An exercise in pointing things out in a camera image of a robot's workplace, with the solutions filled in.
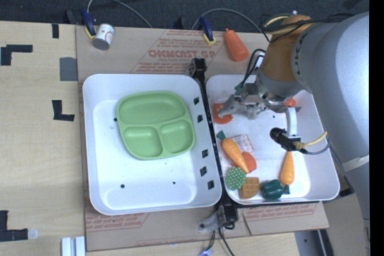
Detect green bell pepper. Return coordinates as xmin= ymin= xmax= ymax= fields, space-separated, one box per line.
xmin=260 ymin=179 xmax=291 ymax=200

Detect brown waffle biscuit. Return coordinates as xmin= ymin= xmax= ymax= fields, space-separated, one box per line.
xmin=238 ymin=177 xmax=260 ymax=200

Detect white can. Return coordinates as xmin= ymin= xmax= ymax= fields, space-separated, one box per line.
xmin=92 ymin=23 xmax=116 ymax=51

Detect orange ring slice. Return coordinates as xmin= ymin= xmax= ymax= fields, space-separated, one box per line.
xmin=211 ymin=103 xmax=233 ymax=125

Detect orange bottle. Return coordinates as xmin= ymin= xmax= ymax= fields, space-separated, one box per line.
xmin=224 ymin=28 xmax=250 ymax=62

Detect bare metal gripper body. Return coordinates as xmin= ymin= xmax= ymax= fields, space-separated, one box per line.
xmin=235 ymin=82 xmax=297 ymax=114

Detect brown cardboard board red print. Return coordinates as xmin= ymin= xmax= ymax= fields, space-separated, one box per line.
xmin=74 ymin=25 xmax=330 ymax=252

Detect red-orange tomato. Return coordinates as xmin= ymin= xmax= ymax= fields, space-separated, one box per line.
xmin=230 ymin=151 xmax=257 ymax=173

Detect white plastic tray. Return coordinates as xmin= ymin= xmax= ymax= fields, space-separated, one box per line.
xmin=82 ymin=73 xmax=223 ymax=216
xmin=205 ymin=74 xmax=341 ymax=205

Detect black block with thin wires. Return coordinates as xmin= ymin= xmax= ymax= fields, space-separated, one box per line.
xmin=188 ymin=58 xmax=208 ymax=79
xmin=214 ymin=203 xmax=239 ymax=230

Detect black cylinder on white bracket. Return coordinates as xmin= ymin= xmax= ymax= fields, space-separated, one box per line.
xmin=269 ymin=106 xmax=302 ymax=152

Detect orange carrot with green top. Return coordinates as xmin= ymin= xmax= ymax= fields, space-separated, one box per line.
xmin=216 ymin=130 xmax=250 ymax=174

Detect white packet with red print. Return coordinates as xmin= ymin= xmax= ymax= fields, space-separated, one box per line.
xmin=232 ymin=134 xmax=254 ymax=153

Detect green divided plate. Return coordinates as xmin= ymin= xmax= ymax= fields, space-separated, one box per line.
xmin=116 ymin=91 xmax=196 ymax=161

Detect green grapes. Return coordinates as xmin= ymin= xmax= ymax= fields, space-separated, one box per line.
xmin=224 ymin=166 xmax=247 ymax=191

